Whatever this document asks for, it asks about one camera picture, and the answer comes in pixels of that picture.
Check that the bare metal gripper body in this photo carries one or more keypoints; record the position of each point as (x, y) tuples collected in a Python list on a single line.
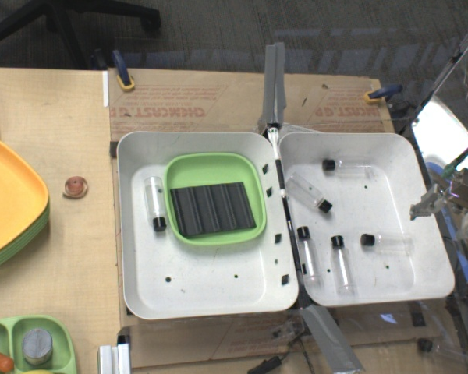
[(463, 189)]

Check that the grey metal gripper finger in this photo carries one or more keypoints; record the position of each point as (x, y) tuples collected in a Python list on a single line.
[(431, 194), (425, 209)]

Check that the white plastic tray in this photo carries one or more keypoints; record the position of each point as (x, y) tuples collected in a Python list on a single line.
[(390, 209), (203, 283)]

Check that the clear bottle with black cap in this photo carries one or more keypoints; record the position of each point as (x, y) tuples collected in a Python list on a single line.
[(342, 265), (386, 244), (154, 201), (347, 166), (426, 345), (309, 253), (308, 192)]

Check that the thin black and white rod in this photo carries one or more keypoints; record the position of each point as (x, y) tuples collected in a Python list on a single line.
[(281, 173)]

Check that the black ribbed rack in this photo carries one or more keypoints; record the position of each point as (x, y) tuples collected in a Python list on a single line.
[(212, 209)]

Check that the green square plate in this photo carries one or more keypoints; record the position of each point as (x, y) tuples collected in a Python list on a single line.
[(214, 168)]

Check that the brown cardboard board red print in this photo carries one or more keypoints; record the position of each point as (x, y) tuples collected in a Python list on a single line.
[(187, 99)]

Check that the brown round disc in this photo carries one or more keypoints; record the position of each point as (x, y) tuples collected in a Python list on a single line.
[(76, 187)]

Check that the green divided plate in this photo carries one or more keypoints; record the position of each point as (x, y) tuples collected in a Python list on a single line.
[(62, 333)]

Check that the grey can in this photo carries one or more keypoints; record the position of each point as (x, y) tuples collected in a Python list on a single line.
[(37, 345)]

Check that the black office chair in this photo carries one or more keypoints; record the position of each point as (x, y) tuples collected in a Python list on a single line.
[(62, 2)]

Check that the yellow plate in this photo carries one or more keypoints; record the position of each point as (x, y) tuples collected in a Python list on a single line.
[(8, 193)]

